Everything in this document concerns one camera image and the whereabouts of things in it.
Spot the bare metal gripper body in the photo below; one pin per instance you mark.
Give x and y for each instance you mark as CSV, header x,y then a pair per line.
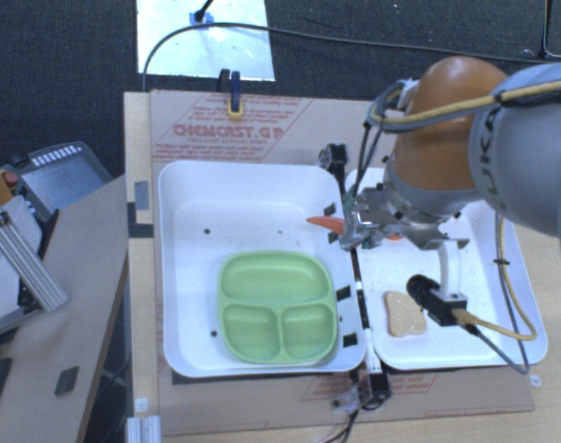
x,y
377,208

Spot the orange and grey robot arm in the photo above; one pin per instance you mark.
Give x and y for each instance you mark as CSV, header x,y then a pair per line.
x,y
446,127

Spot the orange carrot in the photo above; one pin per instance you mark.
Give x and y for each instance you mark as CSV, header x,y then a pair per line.
x,y
324,222

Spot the black cylinder on white bracket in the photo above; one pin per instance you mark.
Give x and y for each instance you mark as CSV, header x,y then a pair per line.
x,y
435,300

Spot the white plastic tray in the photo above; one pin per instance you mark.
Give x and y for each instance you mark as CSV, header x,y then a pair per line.
x,y
243,210
483,330

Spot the thin black and white rod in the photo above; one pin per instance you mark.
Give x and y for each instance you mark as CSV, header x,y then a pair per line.
x,y
360,289

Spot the brown cardboard board red print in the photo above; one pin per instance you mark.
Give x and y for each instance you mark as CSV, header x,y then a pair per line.
x,y
206,127

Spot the tan bread slice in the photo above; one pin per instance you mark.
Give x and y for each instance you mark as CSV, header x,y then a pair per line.
x,y
402,319

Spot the green divided plate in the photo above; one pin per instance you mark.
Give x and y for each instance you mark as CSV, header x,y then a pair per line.
x,y
271,279

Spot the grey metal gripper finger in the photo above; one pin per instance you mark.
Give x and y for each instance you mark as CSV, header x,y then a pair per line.
x,y
373,233
349,235

